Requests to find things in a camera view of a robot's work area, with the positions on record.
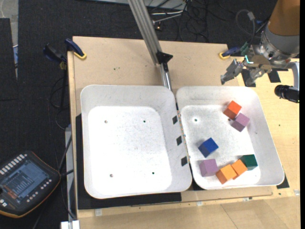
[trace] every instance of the orange cube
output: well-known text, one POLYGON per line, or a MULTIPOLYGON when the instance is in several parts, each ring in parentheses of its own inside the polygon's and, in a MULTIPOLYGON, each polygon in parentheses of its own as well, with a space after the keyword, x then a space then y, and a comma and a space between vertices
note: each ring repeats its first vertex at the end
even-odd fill
POLYGON ((245 166, 240 159, 232 164, 232 168, 237 174, 237 176, 233 177, 234 180, 238 178, 243 172, 248 170, 247 166, 245 166))
POLYGON ((221 184, 224 184, 228 180, 236 177, 237 173, 232 168, 232 165, 226 165, 225 167, 222 167, 219 171, 216 172, 216 176, 221 182, 221 184))
POLYGON ((233 120, 235 119, 241 108, 242 107, 239 104, 234 101, 231 101, 225 109, 224 114, 233 120))

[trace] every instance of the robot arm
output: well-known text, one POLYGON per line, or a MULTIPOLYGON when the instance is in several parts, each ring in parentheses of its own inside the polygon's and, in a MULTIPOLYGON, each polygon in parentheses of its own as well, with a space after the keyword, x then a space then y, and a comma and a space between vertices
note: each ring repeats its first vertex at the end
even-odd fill
POLYGON ((249 71, 245 85, 255 83, 258 77, 270 73, 272 69, 291 68, 294 72, 293 87, 277 86, 275 94, 292 102, 299 102, 299 63, 290 59, 300 52, 300 0, 278 0, 272 15, 266 24, 259 45, 251 45, 243 62, 235 59, 221 76, 224 84, 236 77, 243 68, 249 71))

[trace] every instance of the gray floor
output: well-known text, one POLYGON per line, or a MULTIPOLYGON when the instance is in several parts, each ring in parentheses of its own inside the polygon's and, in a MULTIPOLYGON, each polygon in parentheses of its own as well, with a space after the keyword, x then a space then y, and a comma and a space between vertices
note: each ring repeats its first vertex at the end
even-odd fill
POLYGON ((18 0, 0 0, 0 18, 10 18, 13 45, 18 44, 18 0))

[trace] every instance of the wooden block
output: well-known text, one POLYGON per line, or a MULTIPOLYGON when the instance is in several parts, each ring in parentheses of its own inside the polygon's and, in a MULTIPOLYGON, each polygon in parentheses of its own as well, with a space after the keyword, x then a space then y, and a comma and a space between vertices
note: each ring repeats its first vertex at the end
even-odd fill
POLYGON ((216 172, 216 176, 221 182, 221 184, 224 184, 228 180, 236 177, 237 174, 232 168, 232 165, 226 165, 225 167, 221 168, 219 171, 216 172))
POLYGON ((240 158, 248 170, 253 170, 258 166, 255 155, 244 155, 240 158))
POLYGON ((239 113, 239 115, 235 118, 234 122, 232 123, 232 126, 236 130, 241 132, 248 125, 249 121, 250 119, 247 116, 245 116, 242 113, 239 113))
POLYGON ((238 159, 236 162, 232 164, 232 168, 237 174, 237 176, 233 177, 234 180, 238 178, 242 173, 248 170, 248 168, 244 165, 244 163, 240 159, 238 159))
POLYGON ((218 149, 218 145, 216 142, 210 137, 206 141, 204 141, 200 146, 199 150, 203 154, 204 157, 208 157, 210 153, 214 152, 218 149))
POLYGON ((238 103, 231 101, 225 109, 224 114, 233 120, 238 115, 241 108, 242 107, 238 103))
POLYGON ((203 177, 211 177, 219 170, 215 159, 203 160, 199 165, 203 177))

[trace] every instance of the green cube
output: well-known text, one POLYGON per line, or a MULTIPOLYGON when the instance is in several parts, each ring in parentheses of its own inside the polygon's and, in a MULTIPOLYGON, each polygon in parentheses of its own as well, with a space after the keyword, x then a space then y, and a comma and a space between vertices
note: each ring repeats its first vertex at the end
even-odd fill
POLYGON ((240 158, 248 170, 253 170, 257 167, 257 161, 254 155, 244 155, 240 158))

